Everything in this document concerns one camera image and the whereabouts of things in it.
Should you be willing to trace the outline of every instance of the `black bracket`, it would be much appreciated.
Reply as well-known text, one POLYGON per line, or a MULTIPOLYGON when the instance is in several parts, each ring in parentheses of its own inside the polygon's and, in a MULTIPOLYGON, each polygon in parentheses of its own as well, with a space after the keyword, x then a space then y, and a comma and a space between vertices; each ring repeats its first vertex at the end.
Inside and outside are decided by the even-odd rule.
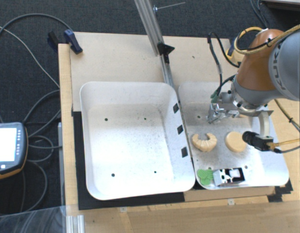
POLYGON ((163 55, 164 61, 166 64, 169 64, 169 57, 168 55, 175 49, 174 47, 171 47, 169 45, 165 45, 163 42, 159 42, 158 45, 158 50, 160 55, 163 55))
POLYGON ((291 181, 289 179, 288 182, 285 184, 285 186, 283 187, 276 186, 275 194, 268 195, 267 199, 269 202, 282 202, 283 201, 282 194, 291 194, 291 191, 293 191, 293 189, 292 189, 291 181))

